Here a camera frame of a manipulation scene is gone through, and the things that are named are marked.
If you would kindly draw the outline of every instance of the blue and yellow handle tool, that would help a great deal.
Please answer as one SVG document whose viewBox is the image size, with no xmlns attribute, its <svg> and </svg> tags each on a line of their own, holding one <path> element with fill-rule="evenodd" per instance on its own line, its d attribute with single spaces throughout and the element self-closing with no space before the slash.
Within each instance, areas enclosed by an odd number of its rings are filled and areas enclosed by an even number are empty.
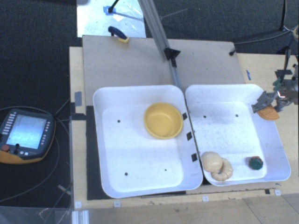
<svg viewBox="0 0 299 224">
<path fill-rule="evenodd" d="M 115 28 L 115 27 L 108 27 L 108 32 L 111 33 L 112 36 L 116 35 L 118 36 L 118 40 L 120 42 L 123 42 L 123 43 L 128 43 L 129 42 L 129 37 L 124 35 L 123 32 L 121 32 L 119 29 Z"/>
</svg>

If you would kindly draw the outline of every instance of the black clamp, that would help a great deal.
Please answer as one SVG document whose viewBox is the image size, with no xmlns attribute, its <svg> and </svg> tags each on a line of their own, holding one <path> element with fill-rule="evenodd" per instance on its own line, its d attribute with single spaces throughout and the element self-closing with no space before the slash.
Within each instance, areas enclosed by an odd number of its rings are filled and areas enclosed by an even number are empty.
<svg viewBox="0 0 299 224">
<path fill-rule="evenodd" d="M 181 53 L 179 50 L 174 50 L 166 47 L 164 49 L 164 54 L 166 55 L 167 60 L 171 60 L 172 67 L 177 67 L 176 57 Z"/>
</svg>

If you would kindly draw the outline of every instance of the wooden table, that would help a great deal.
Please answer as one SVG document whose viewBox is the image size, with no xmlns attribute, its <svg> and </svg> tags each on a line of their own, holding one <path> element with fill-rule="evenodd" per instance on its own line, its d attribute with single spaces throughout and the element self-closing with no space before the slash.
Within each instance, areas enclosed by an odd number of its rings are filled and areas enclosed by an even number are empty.
<svg viewBox="0 0 299 224">
<path fill-rule="evenodd" d="M 284 56 L 237 54 L 237 58 L 245 83 L 257 84 L 268 92 L 272 90 L 272 83 L 276 80 L 274 71 L 282 69 Z M 292 56 L 289 62 L 292 65 L 297 63 L 297 60 Z M 247 70 L 250 72 L 251 80 L 248 79 Z M 82 47 L 70 48 L 70 77 L 71 102 L 75 101 L 76 92 L 82 92 L 82 105 L 76 106 L 76 112 L 86 114 Z M 199 219 L 204 223 L 207 221 L 273 223 L 272 220 L 276 220 L 275 223 L 278 223 L 278 220 L 287 223 L 286 216 L 289 220 L 297 220 L 299 218 L 298 106 L 292 104 L 285 107 L 276 125 L 292 169 L 291 176 L 286 181 L 220 188 L 206 185 L 187 191 L 187 195 L 183 196 L 88 201 L 86 123 L 84 120 L 72 120 L 71 159 L 74 208 L 91 210 L 90 220 L 97 220 L 97 223 L 100 220 L 100 223 L 162 223 L 161 220 L 163 223 L 198 223 L 196 221 Z M 265 189 L 269 189 L 270 194 L 266 194 Z M 281 196 L 275 195 L 276 189 L 281 192 Z M 206 197 L 208 197 L 208 203 L 203 202 Z M 116 204 L 120 204 L 121 208 L 113 208 Z"/>
</svg>

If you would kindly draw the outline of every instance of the black floor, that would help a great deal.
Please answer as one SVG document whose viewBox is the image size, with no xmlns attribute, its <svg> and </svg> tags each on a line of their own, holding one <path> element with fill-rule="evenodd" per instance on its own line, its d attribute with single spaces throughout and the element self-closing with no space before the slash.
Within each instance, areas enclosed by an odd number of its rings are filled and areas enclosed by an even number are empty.
<svg viewBox="0 0 299 224">
<path fill-rule="evenodd" d="M 162 20 L 168 38 L 243 42 L 282 34 L 278 28 L 284 0 L 154 1 L 161 16 L 187 8 Z M 288 28 L 298 24 L 298 8 L 298 0 L 288 0 Z M 76 0 L 0 0 L 0 109 L 25 105 L 55 113 L 69 99 L 69 47 L 82 45 L 77 38 L 76 12 Z M 236 45 L 236 50 L 275 54 L 286 38 Z M 297 42 L 291 49 L 298 55 Z M 0 112 L 0 122 L 6 114 Z M 68 104 L 58 117 L 68 119 L 69 115 Z M 57 160 L 57 144 L 39 163 L 0 164 L 0 205 L 52 207 L 56 203 L 63 193 L 57 186 L 67 187 L 71 179 L 69 139 L 60 124 L 56 137 L 61 153 L 57 169 L 27 194 L 2 202 L 48 176 Z M 65 195 L 57 207 L 69 203 L 70 197 Z"/>
</svg>

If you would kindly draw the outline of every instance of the beige round toy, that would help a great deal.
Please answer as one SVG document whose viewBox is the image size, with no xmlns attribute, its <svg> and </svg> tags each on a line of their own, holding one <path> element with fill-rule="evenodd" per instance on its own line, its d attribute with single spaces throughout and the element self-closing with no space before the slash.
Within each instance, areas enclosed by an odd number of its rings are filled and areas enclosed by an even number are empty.
<svg viewBox="0 0 299 224">
<path fill-rule="evenodd" d="M 233 167 L 227 159 L 221 158 L 215 152 L 205 152 L 201 156 L 202 165 L 205 171 L 211 172 L 212 178 L 217 181 L 224 181 L 233 174 Z"/>
<path fill-rule="evenodd" d="M 202 165 L 207 172 L 216 172 L 222 167 L 222 158 L 215 152 L 205 152 L 201 156 Z"/>
</svg>

